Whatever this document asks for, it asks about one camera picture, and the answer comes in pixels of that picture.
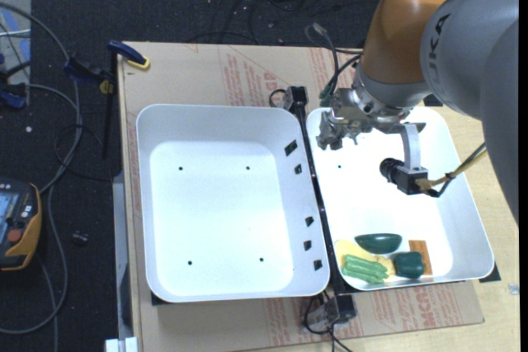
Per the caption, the black cylinder on white bracket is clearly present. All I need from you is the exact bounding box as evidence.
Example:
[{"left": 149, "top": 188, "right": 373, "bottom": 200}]
[{"left": 379, "top": 121, "right": 431, "bottom": 196}]

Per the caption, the brown cardboard board red print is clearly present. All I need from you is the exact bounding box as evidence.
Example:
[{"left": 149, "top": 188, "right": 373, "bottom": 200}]
[{"left": 122, "top": 41, "right": 486, "bottom": 341}]

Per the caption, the white plastic tray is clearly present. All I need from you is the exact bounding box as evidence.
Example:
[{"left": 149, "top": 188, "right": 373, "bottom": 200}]
[
  {"left": 135, "top": 103, "right": 332, "bottom": 304},
  {"left": 305, "top": 106, "right": 496, "bottom": 293}
]

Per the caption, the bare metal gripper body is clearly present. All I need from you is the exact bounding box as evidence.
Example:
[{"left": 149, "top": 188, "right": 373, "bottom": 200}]
[{"left": 328, "top": 87, "right": 409, "bottom": 138}]

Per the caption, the light green bean bunch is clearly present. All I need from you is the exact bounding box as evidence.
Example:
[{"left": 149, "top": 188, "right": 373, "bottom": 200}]
[{"left": 342, "top": 254, "right": 390, "bottom": 284}]

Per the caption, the dark green bowl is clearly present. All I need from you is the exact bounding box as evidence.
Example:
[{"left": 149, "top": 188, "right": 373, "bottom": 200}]
[{"left": 354, "top": 232, "right": 403, "bottom": 256}]

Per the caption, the yellow banana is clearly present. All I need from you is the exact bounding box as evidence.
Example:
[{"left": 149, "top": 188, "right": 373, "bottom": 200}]
[{"left": 334, "top": 239, "right": 397, "bottom": 282}]

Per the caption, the dark green pepper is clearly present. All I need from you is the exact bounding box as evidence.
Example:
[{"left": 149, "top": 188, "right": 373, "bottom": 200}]
[{"left": 392, "top": 251, "right": 427, "bottom": 280}]

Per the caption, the orange biscuit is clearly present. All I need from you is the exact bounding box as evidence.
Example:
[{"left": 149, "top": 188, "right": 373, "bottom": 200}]
[{"left": 408, "top": 239, "right": 434, "bottom": 276}]

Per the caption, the black block with thin wires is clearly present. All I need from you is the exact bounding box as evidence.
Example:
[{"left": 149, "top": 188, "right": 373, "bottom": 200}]
[
  {"left": 282, "top": 85, "right": 309, "bottom": 110},
  {"left": 307, "top": 293, "right": 358, "bottom": 334}
]

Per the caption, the thin black rod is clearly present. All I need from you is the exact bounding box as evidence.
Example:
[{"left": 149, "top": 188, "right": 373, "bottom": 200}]
[{"left": 293, "top": 102, "right": 347, "bottom": 296}]

